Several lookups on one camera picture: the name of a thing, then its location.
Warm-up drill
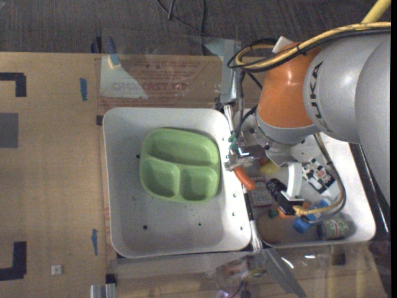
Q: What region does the pink packet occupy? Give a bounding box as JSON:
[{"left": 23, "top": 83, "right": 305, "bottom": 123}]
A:
[{"left": 248, "top": 176, "right": 274, "bottom": 210}]

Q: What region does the brown bread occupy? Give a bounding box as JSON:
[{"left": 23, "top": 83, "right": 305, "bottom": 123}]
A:
[{"left": 256, "top": 212, "right": 288, "bottom": 245}]

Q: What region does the orange carrot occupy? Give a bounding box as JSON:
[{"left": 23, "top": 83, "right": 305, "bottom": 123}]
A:
[{"left": 233, "top": 165, "right": 257, "bottom": 191}]

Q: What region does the yellow banana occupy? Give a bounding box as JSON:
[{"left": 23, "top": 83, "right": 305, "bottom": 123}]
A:
[{"left": 259, "top": 160, "right": 280, "bottom": 176}]

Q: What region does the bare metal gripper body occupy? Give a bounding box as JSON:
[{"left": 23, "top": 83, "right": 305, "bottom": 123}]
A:
[{"left": 261, "top": 140, "right": 308, "bottom": 168}]

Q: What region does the small green and orange toy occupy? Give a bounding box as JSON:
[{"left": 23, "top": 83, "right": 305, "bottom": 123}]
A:
[{"left": 267, "top": 201, "right": 311, "bottom": 220}]

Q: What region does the clear bottle with blue cap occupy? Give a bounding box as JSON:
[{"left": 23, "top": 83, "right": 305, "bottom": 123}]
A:
[{"left": 292, "top": 198, "right": 330, "bottom": 234}]

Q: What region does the black and white carton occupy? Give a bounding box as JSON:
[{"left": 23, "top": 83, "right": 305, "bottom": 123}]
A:
[{"left": 301, "top": 157, "right": 336, "bottom": 195}]

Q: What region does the black cylinder on white bracket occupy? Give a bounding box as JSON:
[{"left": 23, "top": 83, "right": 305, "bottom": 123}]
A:
[{"left": 265, "top": 162, "right": 305, "bottom": 216}]

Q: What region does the green patterned can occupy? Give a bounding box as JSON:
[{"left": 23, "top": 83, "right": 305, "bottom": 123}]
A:
[{"left": 318, "top": 217, "right": 350, "bottom": 242}]

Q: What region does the green divided plate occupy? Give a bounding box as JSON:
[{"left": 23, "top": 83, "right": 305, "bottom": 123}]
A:
[{"left": 139, "top": 127, "right": 222, "bottom": 204}]

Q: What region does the white plastic tray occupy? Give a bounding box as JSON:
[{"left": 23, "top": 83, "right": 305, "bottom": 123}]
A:
[
  {"left": 102, "top": 106, "right": 252, "bottom": 259},
  {"left": 232, "top": 109, "right": 377, "bottom": 250}
]

